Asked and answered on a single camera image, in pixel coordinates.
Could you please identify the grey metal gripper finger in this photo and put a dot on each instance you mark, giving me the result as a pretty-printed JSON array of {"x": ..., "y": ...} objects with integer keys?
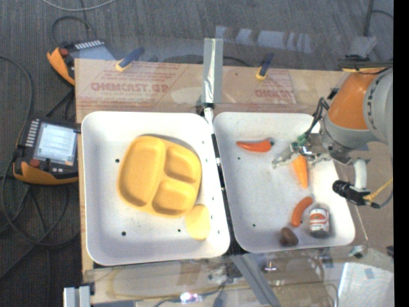
[
  {"x": 287, "y": 154},
  {"x": 314, "y": 159}
]

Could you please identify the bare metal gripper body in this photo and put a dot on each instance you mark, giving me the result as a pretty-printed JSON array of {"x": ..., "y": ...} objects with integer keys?
[{"x": 319, "y": 147}]

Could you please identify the orange carrot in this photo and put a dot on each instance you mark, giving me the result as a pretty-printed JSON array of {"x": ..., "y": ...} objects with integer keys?
[{"x": 301, "y": 171}]

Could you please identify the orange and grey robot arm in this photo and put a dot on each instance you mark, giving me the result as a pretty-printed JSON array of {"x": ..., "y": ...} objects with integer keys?
[{"x": 350, "y": 107}]

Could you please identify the orange chili pepper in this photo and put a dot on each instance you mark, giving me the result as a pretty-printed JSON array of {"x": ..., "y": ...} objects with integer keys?
[{"x": 254, "y": 146}]

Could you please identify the white plastic tray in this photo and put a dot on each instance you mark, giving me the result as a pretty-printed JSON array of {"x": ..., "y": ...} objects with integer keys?
[
  {"x": 255, "y": 187},
  {"x": 102, "y": 184}
]

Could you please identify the orange sausage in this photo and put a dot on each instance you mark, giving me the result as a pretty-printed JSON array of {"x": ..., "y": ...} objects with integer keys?
[{"x": 300, "y": 212}]

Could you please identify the small can red label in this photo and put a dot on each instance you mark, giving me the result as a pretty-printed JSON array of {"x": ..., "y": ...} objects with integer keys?
[{"x": 319, "y": 223}]

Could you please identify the brown oval toy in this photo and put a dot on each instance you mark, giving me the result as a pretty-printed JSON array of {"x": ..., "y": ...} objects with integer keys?
[{"x": 288, "y": 237}]

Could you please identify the pale yellow oval toy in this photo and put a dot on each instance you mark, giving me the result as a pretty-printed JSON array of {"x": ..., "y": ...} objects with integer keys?
[{"x": 198, "y": 221}]

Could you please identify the yellow divided plate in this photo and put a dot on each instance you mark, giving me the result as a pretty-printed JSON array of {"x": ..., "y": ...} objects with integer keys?
[{"x": 150, "y": 174}]

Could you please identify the brown cardboard board red print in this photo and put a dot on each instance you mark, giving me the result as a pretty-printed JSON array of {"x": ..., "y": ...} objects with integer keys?
[{"x": 128, "y": 88}]

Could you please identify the black cylinder on white bracket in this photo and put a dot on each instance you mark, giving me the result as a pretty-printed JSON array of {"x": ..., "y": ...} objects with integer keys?
[{"x": 348, "y": 190}]

